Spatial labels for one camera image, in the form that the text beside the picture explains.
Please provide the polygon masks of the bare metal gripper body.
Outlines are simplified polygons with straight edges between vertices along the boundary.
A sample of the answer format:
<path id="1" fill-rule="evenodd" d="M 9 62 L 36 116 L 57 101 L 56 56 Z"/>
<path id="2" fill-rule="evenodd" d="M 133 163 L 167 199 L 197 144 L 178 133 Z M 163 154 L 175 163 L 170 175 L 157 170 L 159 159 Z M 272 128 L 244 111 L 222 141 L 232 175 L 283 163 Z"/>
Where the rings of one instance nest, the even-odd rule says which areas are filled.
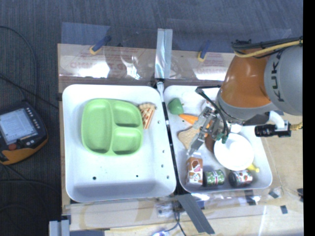
<path id="1" fill-rule="evenodd" d="M 206 134 L 210 134 L 211 122 L 216 119 L 219 119 L 216 111 L 210 107 L 205 107 L 192 127 L 197 131 L 197 133 L 203 131 L 206 132 Z"/>

